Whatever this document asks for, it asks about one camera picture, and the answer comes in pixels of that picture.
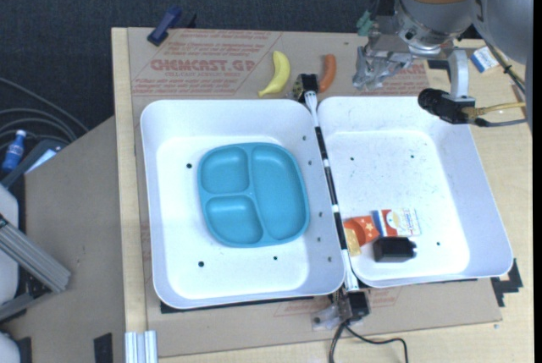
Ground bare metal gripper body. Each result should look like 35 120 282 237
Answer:
365 12 456 58

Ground orange sausage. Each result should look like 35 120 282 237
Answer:
318 53 337 94

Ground yellow banana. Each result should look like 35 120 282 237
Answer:
257 50 291 98

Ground white plastic tray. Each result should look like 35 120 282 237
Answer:
139 98 347 310
316 95 515 289

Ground thin black and white rod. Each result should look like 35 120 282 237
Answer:
304 91 360 292

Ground blue divided plate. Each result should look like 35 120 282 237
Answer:
196 142 311 249

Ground white red and blue carton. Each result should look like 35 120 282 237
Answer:
372 207 423 238

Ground red packet with yellow stars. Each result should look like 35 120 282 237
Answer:
342 215 384 246

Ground brown cardboard board red print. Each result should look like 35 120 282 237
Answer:
126 27 505 358

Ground gold packet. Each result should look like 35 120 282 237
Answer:
343 228 363 257

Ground black box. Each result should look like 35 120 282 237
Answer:
372 236 418 264

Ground blue plastic bottle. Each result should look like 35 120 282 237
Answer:
2 129 28 173

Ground black block with thin wires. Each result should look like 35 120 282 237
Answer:
338 291 372 321
291 73 319 96

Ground black cylinder on white bracket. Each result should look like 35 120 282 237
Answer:
417 48 478 125

